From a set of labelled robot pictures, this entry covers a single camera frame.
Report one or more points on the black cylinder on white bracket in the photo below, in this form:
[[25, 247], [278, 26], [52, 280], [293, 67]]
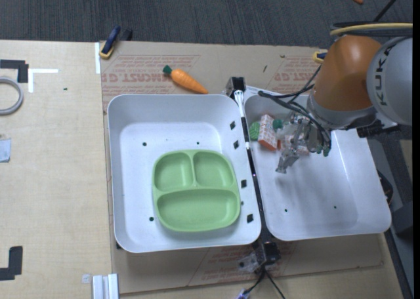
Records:
[[377, 130]]

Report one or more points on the green broccoli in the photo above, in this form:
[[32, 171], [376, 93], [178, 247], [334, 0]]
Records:
[[278, 123]]

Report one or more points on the thin black and white rod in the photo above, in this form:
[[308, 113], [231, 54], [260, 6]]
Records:
[[254, 173]]

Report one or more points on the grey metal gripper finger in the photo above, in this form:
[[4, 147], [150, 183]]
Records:
[[294, 156], [283, 163]]

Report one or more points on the white plastic tray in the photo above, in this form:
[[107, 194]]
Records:
[[321, 199], [138, 173]]

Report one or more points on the green ribbed toy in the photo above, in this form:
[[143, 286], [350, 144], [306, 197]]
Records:
[[254, 131]]

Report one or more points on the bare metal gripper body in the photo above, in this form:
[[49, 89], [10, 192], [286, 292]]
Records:
[[315, 140]]

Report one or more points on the red and white packet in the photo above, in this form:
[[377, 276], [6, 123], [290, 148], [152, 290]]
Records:
[[288, 142]]

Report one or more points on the green divided plate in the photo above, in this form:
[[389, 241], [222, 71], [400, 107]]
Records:
[[197, 206]]

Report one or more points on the brown cardboard board, red print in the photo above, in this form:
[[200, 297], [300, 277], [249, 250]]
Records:
[[216, 71]]

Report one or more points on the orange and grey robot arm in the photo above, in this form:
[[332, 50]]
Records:
[[348, 71]]

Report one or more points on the orange and white carton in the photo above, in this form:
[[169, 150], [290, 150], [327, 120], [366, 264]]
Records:
[[267, 135]]

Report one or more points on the orange carrot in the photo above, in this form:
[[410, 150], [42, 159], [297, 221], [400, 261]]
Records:
[[187, 81]]

